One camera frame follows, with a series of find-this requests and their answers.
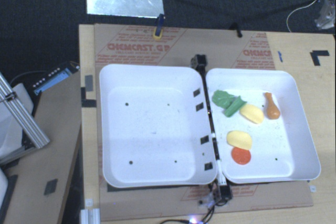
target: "white tray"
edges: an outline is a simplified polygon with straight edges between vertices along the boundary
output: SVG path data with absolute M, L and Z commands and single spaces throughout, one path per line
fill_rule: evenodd
M 266 105 L 269 91 L 281 111 L 261 125 L 231 118 L 211 103 L 221 170 L 234 183 L 308 180 L 320 173 L 294 79 L 282 71 L 213 69 L 206 76 L 209 98 L 216 90 Z M 119 188 L 199 185 L 217 174 L 201 76 L 191 68 L 108 65 L 100 72 L 103 174 Z M 252 158 L 236 164 L 229 131 L 248 132 Z
M 201 143 L 211 131 L 202 80 L 195 70 L 108 65 L 100 72 L 100 95 L 103 174 L 110 185 L 214 180 L 212 139 Z M 203 108 L 197 111 L 196 106 Z
M 257 125 L 240 113 L 227 118 L 223 109 L 211 101 L 222 171 L 235 183 L 308 180 L 319 176 L 321 166 L 308 127 L 294 78 L 283 71 L 212 69 L 206 76 L 209 98 L 216 90 L 240 95 L 244 101 L 264 111 L 265 119 Z M 267 118 L 265 92 L 271 92 L 281 116 Z M 251 161 L 235 163 L 232 146 L 226 142 L 229 131 L 240 130 L 253 140 Z

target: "cardboard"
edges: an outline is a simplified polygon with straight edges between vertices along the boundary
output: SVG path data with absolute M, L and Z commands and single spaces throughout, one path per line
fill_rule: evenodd
M 152 38 L 154 27 L 95 25 L 97 130 L 101 221 L 196 215 L 207 212 L 198 201 L 209 194 L 208 186 L 114 189 L 102 175 L 99 72 L 109 63 L 189 66 L 195 54 L 206 54 L 211 68 L 274 70 L 265 33 L 164 28 L 162 39 Z M 307 182 L 235 185 L 233 199 L 216 212 L 312 206 Z

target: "red toy tomato slice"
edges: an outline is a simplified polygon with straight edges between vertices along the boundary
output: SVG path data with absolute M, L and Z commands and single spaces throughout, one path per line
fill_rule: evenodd
M 232 149 L 231 156 L 237 164 L 241 165 L 247 164 L 251 160 L 250 151 L 243 150 L 242 148 L 239 147 L 234 147 Z

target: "brown toy drumstick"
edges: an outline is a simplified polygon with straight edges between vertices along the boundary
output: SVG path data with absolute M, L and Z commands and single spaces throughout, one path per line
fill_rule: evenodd
M 274 104 L 273 98 L 272 98 L 272 94 L 270 92 L 266 92 L 265 93 L 265 97 L 268 101 L 268 106 L 267 106 L 267 116 L 271 119 L 271 120 L 276 120 L 280 117 L 280 110 L 278 109 L 278 107 Z

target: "white cable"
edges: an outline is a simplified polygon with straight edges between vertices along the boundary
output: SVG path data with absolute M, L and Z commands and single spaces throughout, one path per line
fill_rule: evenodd
M 287 29 L 288 29 L 288 31 L 292 32 L 292 31 L 290 30 L 290 28 L 289 28 L 289 25 L 288 25 L 289 17 L 290 17 L 293 13 L 297 12 L 297 11 L 300 10 L 300 9 L 304 9 L 304 8 L 308 8 L 308 7 L 312 6 L 312 5 L 315 4 L 317 1 L 318 1 L 318 0 L 314 0 L 312 3 L 310 3 L 310 4 L 307 5 L 307 6 L 299 7 L 299 8 L 297 8 L 297 9 L 294 9 L 294 10 L 287 16 L 286 25 L 287 25 Z

